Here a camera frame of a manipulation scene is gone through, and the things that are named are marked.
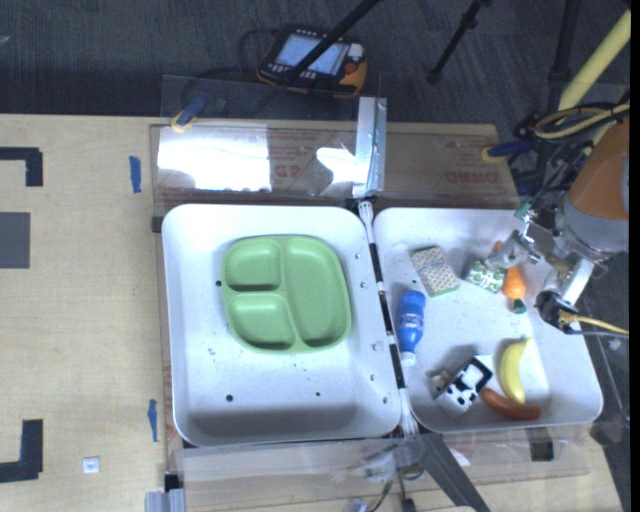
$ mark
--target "wooden table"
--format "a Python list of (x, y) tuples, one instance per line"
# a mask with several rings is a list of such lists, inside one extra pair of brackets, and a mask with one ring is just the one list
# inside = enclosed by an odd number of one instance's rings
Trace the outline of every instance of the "wooden table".
[[(0, 212), (31, 214), (30, 268), (0, 269), (0, 461), (18, 460), (23, 420), (44, 424), (43, 471), (0, 484), (1, 510), (143, 510), (145, 493), (163, 488), (165, 426), (158, 422), (154, 442), (147, 417), (150, 400), (159, 419), (165, 413), (150, 227), (150, 126), (159, 121), (0, 117), (0, 146), (44, 156), (42, 187), (25, 186), (24, 162), (0, 161)], [(130, 156), (141, 163), (140, 193)], [(583, 453), (586, 474), (477, 488), (492, 510), (621, 510), (602, 449), (587, 435)], [(99, 472), (83, 473), (85, 457), (100, 458)], [(412, 496), (419, 510), (452, 506), (438, 489)], [(400, 510), (397, 496), (379, 510)]]

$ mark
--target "green plate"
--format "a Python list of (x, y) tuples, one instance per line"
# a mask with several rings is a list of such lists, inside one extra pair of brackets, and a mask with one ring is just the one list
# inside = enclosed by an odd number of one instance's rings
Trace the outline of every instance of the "green plate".
[(349, 293), (334, 250), (310, 236), (259, 236), (223, 259), (223, 296), (235, 338), (259, 352), (333, 346), (351, 329)]

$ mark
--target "yellow pole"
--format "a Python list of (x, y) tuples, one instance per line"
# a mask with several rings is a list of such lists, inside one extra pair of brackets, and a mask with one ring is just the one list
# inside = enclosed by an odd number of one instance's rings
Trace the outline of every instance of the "yellow pole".
[(564, 90), (558, 110), (575, 107), (630, 39), (631, 9), (627, 9)]

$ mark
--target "blue bottle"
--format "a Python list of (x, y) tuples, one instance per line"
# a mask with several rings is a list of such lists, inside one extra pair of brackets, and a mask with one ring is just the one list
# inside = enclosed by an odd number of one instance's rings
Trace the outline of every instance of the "blue bottle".
[(400, 360), (405, 366), (416, 363), (416, 345), (424, 330), (424, 307), (427, 299), (416, 290), (406, 290), (400, 297), (396, 334), (400, 346)]

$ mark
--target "electronic device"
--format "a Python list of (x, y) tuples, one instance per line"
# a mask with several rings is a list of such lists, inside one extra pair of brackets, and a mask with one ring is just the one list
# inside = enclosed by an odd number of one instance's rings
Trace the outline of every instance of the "electronic device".
[[(295, 66), (313, 50), (327, 32), (316, 27), (286, 25), (273, 40), (271, 48), (258, 66), (258, 78), (278, 85)], [(292, 88), (308, 91), (331, 91), (335, 96), (357, 95), (367, 75), (364, 47), (355, 41), (339, 38), (292, 82)]]

